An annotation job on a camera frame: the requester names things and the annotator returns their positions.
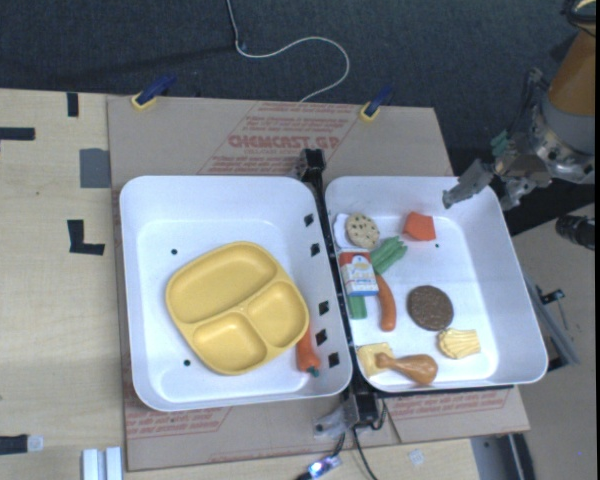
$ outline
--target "cookie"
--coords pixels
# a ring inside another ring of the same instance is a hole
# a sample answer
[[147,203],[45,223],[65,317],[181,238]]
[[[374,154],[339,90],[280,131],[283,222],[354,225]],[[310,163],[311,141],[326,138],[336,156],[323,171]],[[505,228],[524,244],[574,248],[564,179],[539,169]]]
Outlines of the cookie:
[[435,286],[414,288],[407,296],[407,312],[423,329],[441,331],[453,320],[451,299]]
[[345,222],[347,237],[352,244],[365,249],[373,249],[380,239],[378,226],[371,217],[354,213]]

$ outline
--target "orange toy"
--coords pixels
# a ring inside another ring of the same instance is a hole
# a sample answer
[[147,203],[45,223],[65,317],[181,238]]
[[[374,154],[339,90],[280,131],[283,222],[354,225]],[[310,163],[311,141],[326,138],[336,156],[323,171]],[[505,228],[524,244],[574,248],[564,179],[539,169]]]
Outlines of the orange toy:
[[411,212],[407,215],[402,232],[416,240],[436,239],[436,228],[433,225],[433,217],[417,212]]

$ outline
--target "white cable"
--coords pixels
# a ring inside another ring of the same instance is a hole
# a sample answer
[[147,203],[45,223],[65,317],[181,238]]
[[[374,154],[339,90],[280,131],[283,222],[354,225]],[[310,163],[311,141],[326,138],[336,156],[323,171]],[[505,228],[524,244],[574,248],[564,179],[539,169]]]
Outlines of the white cable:
[[349,56],[347,55],[347,52],[338,43],[336,43],[332,39],[328,39],[326,37],[321,37],[321,36],[303,37],[302,39],[298,39],[296,41],[293,41],[292,43],[289,43],[288,45],[283,46],[279,50],[276,50],[276,51],[271,52],[271,53],[263,53],[263,54],[255,55],[255,54],[251,54],[251,53],[245,52],[240,47],[238,25],[236,24],[236,20],[235,20],[235,17],[233,15],[233,8],[232,8],[232,5],[231,5],[231,0],[225,0],[225,1],[227,3],[227,9],[229,10],[229,19],[231,20],[231,26],[233,27],[233,35],[235,37],[234,45],[235,45],[236,51],[240,55],[242,55],[243,57],[246,57],[248,59],[266,59],[266,58],[269,58],[269,57],[273,57],[275,55],[279,55],[282,52],[288,50],[289,48],[293,48],[294,46],[297,46],[300,43],[304,43],[304,42],[307,42],[307,41],[322,41],[322,42],[328,43],[328,44],[330,44],[332,46],[335,46],[338,50],[340,50],[340,53],[342,53],[342,55],[344,56],[344,60],[345,60],[345,63],[346,63],[344,74],[337,81],[335,81],[334,83],[332,83],[331,85],[328,85],[326,87],[323,87],[322,89],[319,89],[317,91],[312,92],[311,94],[308,94],[307,96],[305,96],[304,98],[302,98],[300,100],[301,102],[307,101],[308,99],[313,98],[314,96],[316,96],[318,94],[321,94],[321,93],[326,92],[326,91],[328,91],[330,89],[333,89],[334,87],[340,85],[345,80],[345,78],[347,78],[347,76],[349,75],[350,62],[349,62]]

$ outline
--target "yellow divided plate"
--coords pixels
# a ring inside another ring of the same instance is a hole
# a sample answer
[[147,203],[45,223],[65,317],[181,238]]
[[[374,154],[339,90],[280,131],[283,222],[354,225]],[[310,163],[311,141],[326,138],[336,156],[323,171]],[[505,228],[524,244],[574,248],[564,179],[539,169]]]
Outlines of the yellow divided plate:
[[309,310],[264,248],[233,242],[188,263],[169,280],[166,302],[189,346],[212,370],[246,373],[294,346]]

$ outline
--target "blue clamp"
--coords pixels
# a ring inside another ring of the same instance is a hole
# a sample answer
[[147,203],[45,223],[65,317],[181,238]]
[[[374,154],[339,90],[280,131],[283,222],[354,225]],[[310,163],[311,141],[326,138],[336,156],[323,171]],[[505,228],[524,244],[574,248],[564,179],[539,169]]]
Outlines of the blue clamp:
[[393,87],[391,85],[385,85],[378,95],[368,101],[361,109],[360,109],[360,119],[363,121],[370,123],[373,121],[380,111],[380,105],[386,104],[391,101],[391,97],[393,96]]
[[174,75],[162,75],[141,93],[133,96],[131,98],[131,104],[136,110],[144,110],[147,107],[150,107],[155,103],[156,96],[166,93],[169,90],[169,87],[176,83],[176,80]]

